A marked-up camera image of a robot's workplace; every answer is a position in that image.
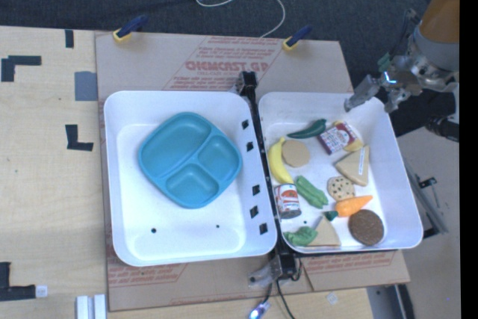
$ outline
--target blue and yellow clamp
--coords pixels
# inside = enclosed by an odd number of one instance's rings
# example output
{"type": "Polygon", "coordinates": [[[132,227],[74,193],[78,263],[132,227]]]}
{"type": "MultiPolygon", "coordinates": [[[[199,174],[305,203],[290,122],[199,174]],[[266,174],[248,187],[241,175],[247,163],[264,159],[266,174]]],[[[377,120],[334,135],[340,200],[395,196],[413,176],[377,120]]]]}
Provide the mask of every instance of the blue and yellow clamp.
{"type": "Polygon", "coordinates": [[[286,51],[291,51],[296,47],[299,40],[303,39],[310,31],[312,31],[311,25],[306,25],[305,27],[301,28],[295,34],[282,42],[282,48],[286,51]]]}
{"type": "Polygon", "coordinates": [[[131,37],[132,32],[138,31],[147,22],[148,22],[148,17],[146,15],[135,17],[133,20],[131,20],[130,22],[127,22],[120,29],[115,30],[115,32],[113,32],[113,38],[118,43],[122,43],[123,41],[131,37]]]}

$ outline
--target carrot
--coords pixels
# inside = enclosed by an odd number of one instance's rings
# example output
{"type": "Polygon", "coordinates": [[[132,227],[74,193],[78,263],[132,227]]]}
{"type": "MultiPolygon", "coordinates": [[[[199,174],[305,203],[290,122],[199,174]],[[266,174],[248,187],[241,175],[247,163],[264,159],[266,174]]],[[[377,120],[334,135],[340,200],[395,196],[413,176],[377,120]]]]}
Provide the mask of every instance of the carrot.
{"type": "Polygon", "coordinates": [[[354,196],[342,199],[335,204],[335,210],[339,217],[349,217],[368,204],[372,198],[373,196],[354,196]]]}

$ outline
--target banana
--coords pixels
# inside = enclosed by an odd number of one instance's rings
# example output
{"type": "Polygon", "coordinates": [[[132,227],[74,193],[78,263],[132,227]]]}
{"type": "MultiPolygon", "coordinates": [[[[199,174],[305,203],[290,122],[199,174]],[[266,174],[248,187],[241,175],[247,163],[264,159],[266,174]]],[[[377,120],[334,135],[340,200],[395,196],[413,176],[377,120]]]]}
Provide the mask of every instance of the banana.
{"type": "Polygon", "coordinates": [[[277,181],[281,184],[293,184],[294,180],[282,162],[282,144],[284,141],[285,138],[281,137],[269,148],[267,159],[269,160],[270,172],[277,181]]]}

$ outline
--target blue plate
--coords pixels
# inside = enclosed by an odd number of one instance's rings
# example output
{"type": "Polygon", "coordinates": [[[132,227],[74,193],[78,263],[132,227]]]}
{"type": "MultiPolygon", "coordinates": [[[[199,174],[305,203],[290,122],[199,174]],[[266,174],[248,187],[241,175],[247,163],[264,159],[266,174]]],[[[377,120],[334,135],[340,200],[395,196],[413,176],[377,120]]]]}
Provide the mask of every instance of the blue plate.
{"type": "Polygon", "coordinates": [[[185,208],[214,201],[242,167],[233,142],[192,112],[176,114],[157,127],[141,144],[138,161],[148,179],[185,208]]]}

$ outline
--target can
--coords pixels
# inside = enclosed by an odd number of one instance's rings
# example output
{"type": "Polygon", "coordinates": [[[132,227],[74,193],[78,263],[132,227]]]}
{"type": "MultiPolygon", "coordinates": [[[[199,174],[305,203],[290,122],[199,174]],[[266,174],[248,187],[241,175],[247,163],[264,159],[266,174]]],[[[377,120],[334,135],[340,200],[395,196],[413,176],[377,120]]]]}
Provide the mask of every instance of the can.
{"type": "Polygon", "coordinates": [[[302,211],[300,210],[296,185],[282,184],[276,186],[274,191],[277,210],[281,218],[289,219],[301,215],[302,211]]]}

